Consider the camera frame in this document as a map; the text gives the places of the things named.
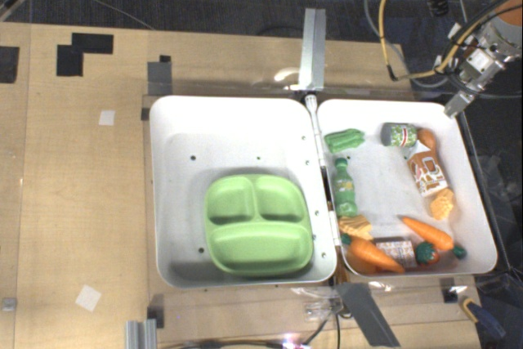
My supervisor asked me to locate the white plastic tray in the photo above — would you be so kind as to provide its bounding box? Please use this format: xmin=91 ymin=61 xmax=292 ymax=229
xmin=148 ymin=95 xmax=338 ymax=289
xmin=316 ymin=98 xmax=498 ymax=278

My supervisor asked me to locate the brown oval toy food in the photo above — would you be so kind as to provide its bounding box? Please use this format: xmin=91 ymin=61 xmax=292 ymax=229
xmin=415 ymin=128 xmax=437 ymax=150

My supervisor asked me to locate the green and white small can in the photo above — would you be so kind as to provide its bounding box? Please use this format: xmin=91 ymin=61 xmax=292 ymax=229
xmin=381 ymin=122 xmax=418 ymax=147

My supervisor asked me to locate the orange carrot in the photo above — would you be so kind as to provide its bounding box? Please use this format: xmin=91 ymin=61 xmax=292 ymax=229
xmin=401 ymin=215 xmax=467 ymax=260
xmin=341 ymin=233 xmax=405 ymax=275

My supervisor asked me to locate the brown and white carton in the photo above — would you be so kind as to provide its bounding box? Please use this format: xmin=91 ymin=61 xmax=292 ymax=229
xmin=406 ymin=141 xmax=449 ymax=198

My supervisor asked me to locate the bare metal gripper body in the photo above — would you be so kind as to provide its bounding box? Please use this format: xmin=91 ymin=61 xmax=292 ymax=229
xmin=457 ymin=36 xmax=512 ymax=96

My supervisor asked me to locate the green toy bean bundle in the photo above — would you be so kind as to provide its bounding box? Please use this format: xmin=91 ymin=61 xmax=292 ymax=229
xmin=324 ymin=128 xmax=367 ymax=154

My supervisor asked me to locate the green divided plate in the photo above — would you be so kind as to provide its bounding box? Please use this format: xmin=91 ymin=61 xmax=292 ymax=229
xmin=203 ymin=174 xmax=315 ymax=278

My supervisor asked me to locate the green plastic bottle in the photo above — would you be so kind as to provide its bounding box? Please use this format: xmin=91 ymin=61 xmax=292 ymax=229
xmin=331 ymin=157 xmax=360 ymax=217

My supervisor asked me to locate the red strawberry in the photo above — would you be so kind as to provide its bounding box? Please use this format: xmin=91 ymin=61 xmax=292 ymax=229
xmin=414 ymin=240 xmax=440 ymax=267

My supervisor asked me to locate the yellow cracker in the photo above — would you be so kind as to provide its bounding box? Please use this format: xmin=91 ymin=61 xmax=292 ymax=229
xmin=337 ymin=214 xmax=373 ymax=241

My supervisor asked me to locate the yellow biscuit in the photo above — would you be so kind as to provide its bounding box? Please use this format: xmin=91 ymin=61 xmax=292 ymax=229
xmin=429 ymin=187 xmax=455 ymax=221

